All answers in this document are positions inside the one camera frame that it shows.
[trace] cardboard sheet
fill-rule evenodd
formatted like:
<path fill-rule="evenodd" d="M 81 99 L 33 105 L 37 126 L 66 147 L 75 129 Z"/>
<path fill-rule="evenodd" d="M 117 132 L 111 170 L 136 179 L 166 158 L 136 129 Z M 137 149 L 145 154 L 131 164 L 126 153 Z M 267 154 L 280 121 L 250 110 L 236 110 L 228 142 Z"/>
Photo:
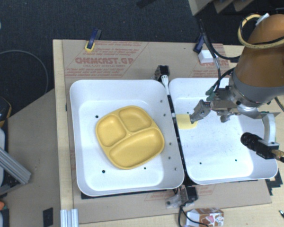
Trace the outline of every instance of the cardboard sheet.
<path fill-rule="evenodd" d="M 62 41 L 73 199 L 80 223 L 177 213 L 178 209 L 166 209 L 165 205 L 165 199 L 174 195 L 172 190 L 82 199 L 76 182 L 69 90 L 72 83 L 80 79 L 150 79 L 158 65 L 169 66 L 170 80 L 216 78 L 214 64 L 201 64 L 192 43 L 96 41 L 92 54 L 85 52 L 85 43 L 84 40 Z M 222 45 L 214 46 L 219 53 L 225 54 Z M 220 62 L 223 73 L 229 65 L 225 60 Z M 197 192 L 199 199 L 190 208 L 230 208 L 271 202 L 265 180 L 198 185 Z"/>
<path fill-rule="evenodd" d="M 9 153 L 32 175 L 3 198 L 10 227 L 60 226 L 60 188 L 54 90 L 8 119 Z"/>

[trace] black cable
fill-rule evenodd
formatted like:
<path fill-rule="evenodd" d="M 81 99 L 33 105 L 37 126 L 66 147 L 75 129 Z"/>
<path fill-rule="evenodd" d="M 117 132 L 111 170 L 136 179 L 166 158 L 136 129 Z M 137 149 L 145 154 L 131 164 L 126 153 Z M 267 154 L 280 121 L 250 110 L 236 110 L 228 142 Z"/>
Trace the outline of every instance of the black cable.
<path fill-rule="evenodd" d="M 230 74 L 233 72 L 234 69 L 235 69 L 235 68 L 231 68 L 231 69 L 229 69 L 228 71 L 224 72 L 224 73 L 222 74 L 222 76 L 221 76 L 221 79 L 223 79 L 224 77 L 230 75 Z M 215 87 L 218 85 L 218 83 L 219 83 L 219 80 L 217 80 L 217 81 L 215 82 L 215 84 L 213 85 L 213 88 L 215 88 Z"/>
<path fill-rule="evenodd" d="M 178 193 L 179 188 L 173 189 L 172 191 L 174 191 L 174 194 L 176 195 Z"/>
<path fill-rule="evenodd" d="M 242 19 L 241 22 L 240 22 L 240 33 L 241 33 L 241 37 L 244 41 L 247 41 L 245 38 L 244 38 L 244 35 L 243 35 L 243 21 L 246 20 L 247 22 L 249 21 L 255 21 L 257 22 L 259 18 L 257 17 L 254 17 L 254 18 L 251 18 L 250 20 L 247 20 L 246 18 Z M 278 41 L 281 41 L 284 39 L 284 36 L 280 37 L 280 38 L 277 38 L 277 39 L 274 39 L 274 40 L 271 40 L 271 41 L 266 41 L 266 42 L 258 42 L 258 43 L 254 43 L 253 45 L 261 45 L 261 44 L 272 44 L 272 43 L 275 43 L 275 42 L 278 42 Z"/>
<path fill-rule="evenodd" d="M 204 42 L 208 48 L 208 50 L 211 52 L 211 55 L 216 58 L 216 55 L 222 59 L 225 59 L 225 60 L 230 60 L 230 61 L 237 61 L 240 56 L 235 56 L 235 57 L 227 57 L 227 56 L 223 56 L 221 55 L 220 53 L 217 52 L 217 50 L 214 48 L 210 38 L 207 36 L 207 33 L 205 31 L 205 27 L 204 27 L 204 24 L 202 22 L 202 20 L 200 20 L 200 30 L 201 30 L 201 34 L 203 35 L 203 38 L 204 38 Z"/>
<path fill-rule="evenodd" d="M 185 213 L 185 211 L 183 210 L 183 207 L 186 205 L 186 203 L 182 204 L 180 207 L 179 207 L 179 214 L 178 214 L 178 224 L 179 224 L 179 227 L 182 227 L 181 226 L 181 214 L 183 213 L 185 215 L 185 217 L 195 223 L 195 224 L 199 224 L 199 225 L 203 225 L 203 226 L 206 226 L 206 227 L 209 227 L 207 224 L 204 224 L 204 223 L 200 223 L 200 222 L 197 222 L 197 221 L 194 221 L 192 220 L 190 217 L 187 216 L 187 214 Z"/>
<path fill-rule="evenodd" d="M 208 40 L 208 37 L 207 37 L 206 31 L 205 31 L 205 27 L 204 27 L 203 21 L 201 19 L 200 19 L 200 30 L 201 30 L 201 33 L 203 35 L 204 42 L 205 42 L 205 44 L 206 44 L 210 54 L 212 55 L 213 60 L 216 63 L 217 62 L 217 56 L 214 53 L 213 45 Z M 220 81 L 221 81 L 221 69 L 217 67 L 217 70 L 218 70 L 218 83 L 217 83 L 217 87 L 216 87 L 215 92 L 217 92 L 219 90 Z"/>
<path fill-rule="evenodd" d="M 46 85 L 45 85 L 45 92 L 44 92 L 44 94 L 46 94 L 47 90 L 48 90 L 49 77 L 48 77 L 47 69 L 46 69 L 45 65 L 43 64 L 43 62 L 38 57 L 36 57 L 34 54 L 32 54 L 30 52 L 22 51 L 22 50 L 3 51 L 3 52 L 0 52 L 0 55 L 7 54 L 7 53 L 15 53 L 15 52 L 16 53 L 24 53 L 24 54 L 30 55 L 30 56 L 34 57 L 37 61 L 40 62 L 40 64 L 42 65 L 42 67 L 43 67 L 43 69 L 45 71 L 45 75 L 46 75 Z"/>
<path fill-rule="evenodd" d="M 280 109 L 284 112 L 284 107 L 283 107 L 283 105 L 281 104 L 281 102 L 280 102 L 280 100 L 279 100 L 278 97 L 275 97 L 275 101 L 276 101 L 276 103 L 279 105 Z"/>

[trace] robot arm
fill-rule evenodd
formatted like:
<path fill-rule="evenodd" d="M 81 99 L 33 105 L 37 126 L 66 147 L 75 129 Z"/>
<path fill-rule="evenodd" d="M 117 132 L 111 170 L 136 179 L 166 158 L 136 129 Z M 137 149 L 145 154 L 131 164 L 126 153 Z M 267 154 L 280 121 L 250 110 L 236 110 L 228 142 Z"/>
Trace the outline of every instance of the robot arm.
<path fill-rule="evenodd" d="M 256 28 L 246 42 L 242 29 L 249 20 L 254 19 L 257 19 Z M 238 37 L 245 47 L 237 66 L 219 77 L 215 85 L 206 92 L 207 102 L 199 101 L 194 113 L 190 115 L 190 121 L 194 123 L 203 119 L 210 111 L 215 111 L 221 122 L 228 121 L 232 115 L 240 114 L 253 119 L 262 118 L 265 127 L 264 139 L 242 143 L 255 151 L 268 150 L 266 158 L 272 155 L 283 157 L 276 154 L 277 149 L 272 153 L 271 148 L 266 148 L 274 142 L 275 116 L 278 113 L 263 113 L 259 112 L 258 108 L 277 96 L 284 95 L 284 15 L 264 18 L 260 15 L 250 15 L 242 21 Z M 230 75 L 228 86 L 219 88 L 219 80 L 226 75 Z M 251 142 L 257 142 L 259 147 L 251 146 Z"/>

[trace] metal bracket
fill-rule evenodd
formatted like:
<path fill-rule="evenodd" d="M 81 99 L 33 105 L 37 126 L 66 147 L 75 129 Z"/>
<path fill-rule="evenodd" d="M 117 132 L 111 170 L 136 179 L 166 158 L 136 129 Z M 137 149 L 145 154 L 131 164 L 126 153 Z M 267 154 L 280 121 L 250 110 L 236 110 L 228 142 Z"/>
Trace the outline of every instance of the metal bracket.
<path fill-rule="evenodd" d="M 267 143 L 275 141 L 275 115 L 273 113 L 268 113 L 262 117 L 264 124 L 264 138 L 263 140 Z"/>
<path fill-rule="evenodd" d="M 165 200 L 165 205 L 167 209 L 177 209 L 181 205 L 190 206 L 194 204 L 194 201 L 198 199 L 195 187 L 181 185 L 178 188 L 178 192 Z"/>
<path fill-rule="evenodd" d="M 60 211 L 61 227 L 79 227 L 79 215 L 77 209 Z"/>
<path fill-rule="evenodd" d="M 273 196 L 273 188 L 281 187 L 281 185 L 283 184 L 279 170 L 278 170 L 277 174 L 275 175 L 274 180 L 265 179 L 265 181 L 266 181 L 267 188 L 268 188 L 270 196 Z"/>
<path fill-rule="evenodd" d="M 170 75 L 169 66 L 157 66 L 155 74 L 151 77 L 151 79 L 161 82 L 161 76 Z"/>
<path fill-rule="evenodd" d="M 10 156 L 9 153 L 4 151 L 0 147 L 0 166 L 12 177 L 15 178 L 20 184 L 27 184 L 31 173 L 26 170 L 18 161 Z M 5 194 L 11 189 L 15 187 L 11 187 L 8 184 L 0 187 L 0 196 Z"/>
<path fill-rule="evenodd" d="M 190 122 L 201 120 L 210 113 L 210 103 L 200 100 L 197 106 L 194 108 L 194 113 L 189 115 Z"/>

